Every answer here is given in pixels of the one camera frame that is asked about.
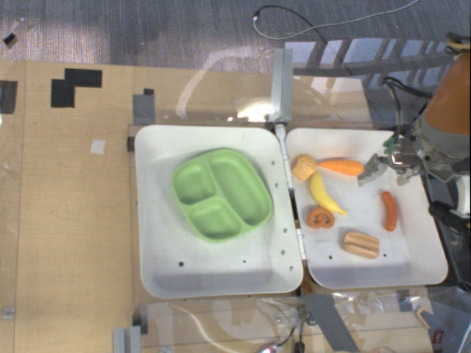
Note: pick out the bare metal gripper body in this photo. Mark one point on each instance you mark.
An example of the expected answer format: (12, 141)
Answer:
(428, 158)

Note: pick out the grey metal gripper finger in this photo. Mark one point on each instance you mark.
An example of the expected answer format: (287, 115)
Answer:
(372, 169)
(406, 176)

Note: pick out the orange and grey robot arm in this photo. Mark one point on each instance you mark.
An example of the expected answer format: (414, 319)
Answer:
(450, 98)

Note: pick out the orange toy carrot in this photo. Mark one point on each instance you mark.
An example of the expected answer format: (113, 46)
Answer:
(340, 167)

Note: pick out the orange toy sausage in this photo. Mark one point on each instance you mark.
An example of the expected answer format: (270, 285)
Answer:
(390, 212)

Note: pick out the yellow banana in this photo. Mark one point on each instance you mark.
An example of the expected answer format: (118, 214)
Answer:
(321, 193)

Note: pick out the tan toy muffin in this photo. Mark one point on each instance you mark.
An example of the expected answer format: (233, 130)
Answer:
(304, 167)

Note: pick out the tan toy hot dog bun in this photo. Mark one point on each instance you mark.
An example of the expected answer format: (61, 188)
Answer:
(361, 245)

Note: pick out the orange toy pretzel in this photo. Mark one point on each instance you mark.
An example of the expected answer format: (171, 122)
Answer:
(313, 219)

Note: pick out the thin black and white rod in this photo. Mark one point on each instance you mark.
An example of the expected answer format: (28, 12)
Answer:
(280, 132)

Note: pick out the white plastic tray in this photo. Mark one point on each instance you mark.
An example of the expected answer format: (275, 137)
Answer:
(362, 270)
(206, 270)

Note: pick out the green divided plate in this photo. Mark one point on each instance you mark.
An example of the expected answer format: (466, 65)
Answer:
(235, 182)

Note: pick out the black cylinder on white bracket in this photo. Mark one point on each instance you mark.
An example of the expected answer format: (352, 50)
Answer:
(447, 212)

